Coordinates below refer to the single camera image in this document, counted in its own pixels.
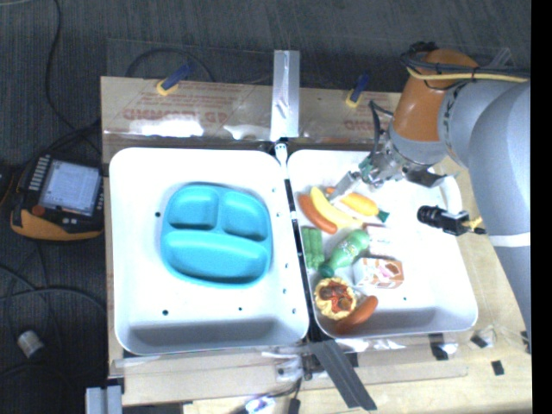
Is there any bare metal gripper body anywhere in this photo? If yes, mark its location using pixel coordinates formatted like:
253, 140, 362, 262
359, 146, 449, 190

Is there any yellow orange bread roll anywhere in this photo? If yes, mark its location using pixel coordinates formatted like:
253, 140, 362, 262
334, 191, 380, 219

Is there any yellow banana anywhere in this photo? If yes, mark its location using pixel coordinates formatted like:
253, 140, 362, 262
309, 185, 364, 229

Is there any orange red sausage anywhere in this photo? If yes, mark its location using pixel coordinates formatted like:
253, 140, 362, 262
335, 294, 380, 336
297, 192, 339, 235

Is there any orange carrot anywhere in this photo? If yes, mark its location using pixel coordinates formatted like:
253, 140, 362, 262
324, 186, 391, 224

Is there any green plastic bottle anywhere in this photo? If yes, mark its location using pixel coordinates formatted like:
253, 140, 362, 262
317, 229, 373, 279

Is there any green asparagus bundle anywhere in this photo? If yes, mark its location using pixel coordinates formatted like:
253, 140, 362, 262
300, 226, 325, 272

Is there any orange and white carton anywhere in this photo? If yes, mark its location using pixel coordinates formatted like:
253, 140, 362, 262
352, 254, 406, 291

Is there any yellow pizza slice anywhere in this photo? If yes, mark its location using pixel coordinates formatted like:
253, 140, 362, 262
313, 276, 359, 322

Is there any white plastic tray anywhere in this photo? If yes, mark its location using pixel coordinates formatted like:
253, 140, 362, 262
285, 148, 480, 341
108, 146, 311, 357

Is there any blue divided plate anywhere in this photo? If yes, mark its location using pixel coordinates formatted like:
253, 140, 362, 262
160, 181, 274, 288

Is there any brown cardboard board red print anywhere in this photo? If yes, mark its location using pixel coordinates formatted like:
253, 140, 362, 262
99, 75, 488, 380

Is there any grey metal cylinder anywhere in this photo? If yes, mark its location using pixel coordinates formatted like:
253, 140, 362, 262
16, 329, 46, 359

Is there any black cylinder on white bracket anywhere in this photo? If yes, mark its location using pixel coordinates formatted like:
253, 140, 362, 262
416, 168, 472, 237

